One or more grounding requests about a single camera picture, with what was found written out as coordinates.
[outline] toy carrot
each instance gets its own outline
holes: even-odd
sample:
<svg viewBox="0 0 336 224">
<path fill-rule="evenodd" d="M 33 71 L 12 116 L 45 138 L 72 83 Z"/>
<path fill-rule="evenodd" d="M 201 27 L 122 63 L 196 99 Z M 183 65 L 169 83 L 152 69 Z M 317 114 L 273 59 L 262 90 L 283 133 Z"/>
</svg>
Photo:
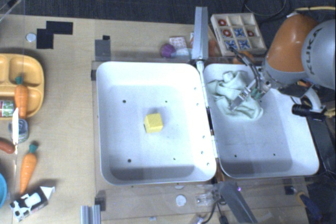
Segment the toy carrot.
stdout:
<svg viewBox="0 0 336 224">
<path fill-rule="evenodd" d="M 15 107 L 19 108 L 19 118 L 25 119 L 28 106 L 28 88 L 23 85 L 22 77 L 16 77 L 17 86 L 14 91 Z"/>
<path fill-rule="evenodd" d="M 34 154 L 37 149 L 37 146 L 34 144 L 29 145 L 29 153 L 23 157 L 22 166 L 21 166 L 21 174 L 20 174 L 20 194 L 24 194 L 31 175 L 34 172 L 37 158 Z"/>
</svg>

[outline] orange muffin tray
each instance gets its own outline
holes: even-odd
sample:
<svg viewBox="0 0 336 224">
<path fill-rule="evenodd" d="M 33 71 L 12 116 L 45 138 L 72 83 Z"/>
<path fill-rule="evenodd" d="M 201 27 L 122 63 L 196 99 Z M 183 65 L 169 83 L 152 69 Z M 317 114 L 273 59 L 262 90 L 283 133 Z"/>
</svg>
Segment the orange muffin tray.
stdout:
<svg viewBox="0 0 336 224">
<path fill-rule="evenodd" d="M 14 100 L 15 78 L 23 76 L 28 88 L 27 118 L 39 111 L 44 98 L 44 74 L 41 64 L 30 56 L 0 54 L 0 100 Z"/>
</svg>

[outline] blue bowl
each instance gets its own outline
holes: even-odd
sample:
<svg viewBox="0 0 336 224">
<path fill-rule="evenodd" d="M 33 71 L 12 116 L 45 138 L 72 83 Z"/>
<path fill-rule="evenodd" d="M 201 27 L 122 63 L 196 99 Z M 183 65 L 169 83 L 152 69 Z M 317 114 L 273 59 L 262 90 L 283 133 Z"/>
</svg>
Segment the blue bowl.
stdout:
<svg viewBox="0 0 336 224">
<path fill-rule="evenodd" d="M 4 179 L 2 174 L 0 174 L 0 208 L 2 207 L 2 205 L 4 205 L 6 196 L 7 196 L 6 180 Z"/>
</svg>

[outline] crumpled towel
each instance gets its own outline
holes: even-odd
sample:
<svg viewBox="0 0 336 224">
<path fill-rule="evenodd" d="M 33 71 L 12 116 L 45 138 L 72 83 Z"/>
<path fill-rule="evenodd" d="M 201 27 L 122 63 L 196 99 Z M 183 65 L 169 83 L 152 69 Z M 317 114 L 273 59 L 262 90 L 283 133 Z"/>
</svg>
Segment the crumpled towel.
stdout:
<svg viewBox="0 0 336 224">
<path fill-rule="evenodd" d="M 236 119 L 257 120 L 262 116 L 263 109 L 259 103 L 248 97 L 234 111 L 229 109 L 232 101 L 241 93 L 247 83 L 245 71 L 229 71 L 223 74 L 223 80 L 214 80 L 208 83 L 208 91 L 215 99 L 219 110 L 224 114 Z"/>
</svg>

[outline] wooden table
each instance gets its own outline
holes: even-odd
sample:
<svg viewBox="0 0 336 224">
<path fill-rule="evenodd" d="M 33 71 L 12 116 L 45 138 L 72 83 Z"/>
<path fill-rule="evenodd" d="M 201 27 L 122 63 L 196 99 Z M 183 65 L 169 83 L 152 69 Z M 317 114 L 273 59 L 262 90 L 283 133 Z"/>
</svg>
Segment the wooden table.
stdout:
<svg viewBox="0 0 336 224">
<path fill-rule="evenodd" d="M 36 49 L 36 42 L 21 41 L 24 33 L 36 33 L 46 28 L 46 21 L 73 22 L 73 35 L 54 35 L 54 49 Z M 95 203 L 95 149 L 92 109 L 91 63 L 94 60 L 95 39 L 111 38 L 112 51 L 120 55 L 159 57 L 159 47 L 169 37 L 184 36 L 189 40 L 193 25 L 122 22 L 93 19 L 54 18 L 10 15 L 0 24 L 0 53 L 24 45 L 25 54 L 35 57 L 45 73 L 45 97 L 40 111 L 29 123 L 29 140 L 19 145 L 17 170 L 29 142 L 39 143 L 38 165 L 31 178 L 29 190 L 41 185 L 55 185 L 56 192 L 49 205 L 24 220 L 25 224 L 80 223 L 80 207 Z M 286 197 L 282 189 L 267 201 L 274 188 L 261 188 L 255 201 L 254 213 L 263 223 L 308 223 L 305 210 Z M 230 223 L 236 223 L 226 209 Z M 103 223 L 191 223 L 195 214 L 105 220 Z M 218 223 L 218 213 L 209 223 Z"/>
</svg>

